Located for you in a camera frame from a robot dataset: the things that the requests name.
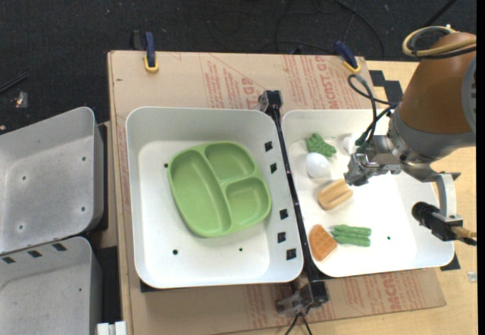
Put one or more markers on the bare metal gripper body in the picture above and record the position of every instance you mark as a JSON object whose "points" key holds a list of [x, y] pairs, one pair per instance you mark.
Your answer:
{"points": [[380, 155]]}

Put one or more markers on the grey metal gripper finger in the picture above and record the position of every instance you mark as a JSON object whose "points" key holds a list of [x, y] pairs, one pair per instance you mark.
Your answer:
{"points": [[360, 179], [352, 168]]}

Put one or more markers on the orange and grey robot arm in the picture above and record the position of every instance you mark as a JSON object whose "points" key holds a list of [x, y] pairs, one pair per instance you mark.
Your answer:
{"points": [[432, 98]]}

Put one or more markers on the small white piece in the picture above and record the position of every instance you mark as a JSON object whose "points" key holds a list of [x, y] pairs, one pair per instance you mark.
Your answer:
{"points": [[348, 144]]}

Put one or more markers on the tan bread bun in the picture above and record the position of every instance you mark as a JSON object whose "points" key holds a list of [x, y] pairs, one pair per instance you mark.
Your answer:
{"points": [[334, 194]]}

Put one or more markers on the white egg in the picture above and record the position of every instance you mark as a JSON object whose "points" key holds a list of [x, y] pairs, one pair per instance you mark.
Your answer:
{"points": [[317, 165]]}

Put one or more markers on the white plastic tray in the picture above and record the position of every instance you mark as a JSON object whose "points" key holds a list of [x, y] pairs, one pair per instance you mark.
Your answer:
{"points": [[159, 257], [45, 178], [45, 295], [382, 208]]}

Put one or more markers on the green broccoli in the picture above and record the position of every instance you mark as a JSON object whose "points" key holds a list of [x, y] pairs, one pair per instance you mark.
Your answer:
{"points": [[319, 144]]}

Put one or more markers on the green asparagus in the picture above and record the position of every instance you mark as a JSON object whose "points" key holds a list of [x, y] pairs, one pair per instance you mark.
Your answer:
{"points": [[352, 235]]}

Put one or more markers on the thin black rod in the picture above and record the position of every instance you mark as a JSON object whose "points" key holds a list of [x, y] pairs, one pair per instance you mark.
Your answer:
{"points": [[293, 189]]}

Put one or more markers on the orange waffle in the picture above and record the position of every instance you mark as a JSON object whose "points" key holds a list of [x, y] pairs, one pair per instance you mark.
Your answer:
{"points": [[321, 243]]}

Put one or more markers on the green divided plate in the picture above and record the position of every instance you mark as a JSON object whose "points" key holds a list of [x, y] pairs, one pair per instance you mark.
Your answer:
{"points": [[201, 193]]}

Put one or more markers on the brown cardboard board red print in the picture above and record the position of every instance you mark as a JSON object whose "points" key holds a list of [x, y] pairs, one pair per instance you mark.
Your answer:
{"points": [[182, 79]]}

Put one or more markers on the black cylinder on white bracket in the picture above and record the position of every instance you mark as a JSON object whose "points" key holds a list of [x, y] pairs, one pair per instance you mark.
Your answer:
{"points": [[435, 218]]}

